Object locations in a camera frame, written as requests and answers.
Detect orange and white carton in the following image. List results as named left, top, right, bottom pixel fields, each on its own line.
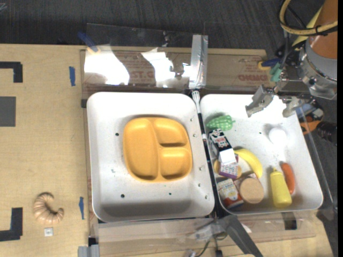
left=216, top=178, right=244, bottom=209

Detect tan round biscuit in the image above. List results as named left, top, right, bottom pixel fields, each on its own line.
left=238, top=177, right=265, bottom=205

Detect green grapes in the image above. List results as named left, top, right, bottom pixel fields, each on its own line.
left=205, top=115, right=236, bottom=132

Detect black cylinder on white bracket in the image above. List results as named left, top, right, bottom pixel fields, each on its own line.
left=310, top=106, right=338, bottom=146

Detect cow print milk carton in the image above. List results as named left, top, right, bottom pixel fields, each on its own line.
left=208, top=128, right=239, bottom=164

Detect yellow banana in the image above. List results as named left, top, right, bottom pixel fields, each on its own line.
left=233, top=148, right=264, bottom=179

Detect orange sausage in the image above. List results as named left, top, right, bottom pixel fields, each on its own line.
left=280, top=162, right=296, bottom=195

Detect purple and white carton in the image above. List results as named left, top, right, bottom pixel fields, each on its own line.
left=218, top=161, right=240, bottom=179

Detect beige croissant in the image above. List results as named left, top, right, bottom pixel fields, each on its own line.
left=32, top=192, right=65, bottom=225

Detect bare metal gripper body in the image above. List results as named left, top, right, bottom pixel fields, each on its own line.
left=273, top=51, right=338, bottom=101

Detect white plastic tray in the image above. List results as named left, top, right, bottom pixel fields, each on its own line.
left=199, top=93, right=324, bottom=215
left=86, top=91, right=215, bottom=223

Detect yellow mustard bottle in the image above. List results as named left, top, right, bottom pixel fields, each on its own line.
left=270, top=167, right=293, bottom=209

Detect yellow divided plate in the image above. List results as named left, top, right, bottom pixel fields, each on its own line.
left=122, top=116, right=193, bottom=182

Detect white ball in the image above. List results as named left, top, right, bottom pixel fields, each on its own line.
left=269, top=127, right=287, bottom=145

